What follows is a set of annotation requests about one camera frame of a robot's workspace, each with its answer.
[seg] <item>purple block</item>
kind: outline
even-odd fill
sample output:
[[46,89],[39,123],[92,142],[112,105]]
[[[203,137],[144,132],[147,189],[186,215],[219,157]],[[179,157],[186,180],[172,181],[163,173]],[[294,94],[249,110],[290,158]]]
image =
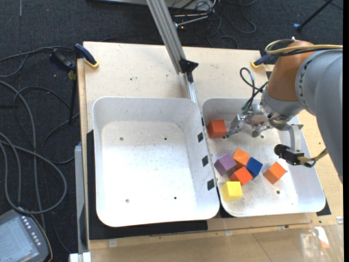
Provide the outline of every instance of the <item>purple block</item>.
[[250,171],[253,178],[255,178],[261,171],[263,164],[253,157],[247,161],[246,168]]
[[214,163],[214,167],[221,176],[231,170],[235,165],[236,161],[228,153],[218,158]]

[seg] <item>bin with colored blocks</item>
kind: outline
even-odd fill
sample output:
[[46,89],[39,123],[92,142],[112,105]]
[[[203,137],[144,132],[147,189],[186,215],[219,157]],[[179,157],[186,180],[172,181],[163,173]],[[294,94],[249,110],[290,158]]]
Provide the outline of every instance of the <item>bin with colored blocks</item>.
[[237,148],[232,154],[233,159],[236,161],[235,169],[239,169],[247,165],[248,160],[250,159],[250,154],[245,152],[241,148]]
[[275,162],[264,172],[263,176],[271,183],[276,183],[287,171],[278,162]]
[[239,181],[243,186],[244,184],[252,180],[253,176],[250,173],[250,171],[245,166],[243,166],[240,169],[236,170],[234,173],[232,173],[229,179],[231,181]]
[[246,164],[246,168],[250,171],[253,178],[260,173],[262,167],[263,164],[253,157],[250,157]]
[[229,153],[226,153],[225,155],[219,157],[213,165],[217,169],[218,173],[223,176],[229,170],[234,168],[236,162]]
[[239,181],[227,181],[222,186],[221,192],[223,201],[236,201],[243,195]]
[[207,126],[207,132],[210,139],[223,138],[227,133],[224,120],[211,120]]

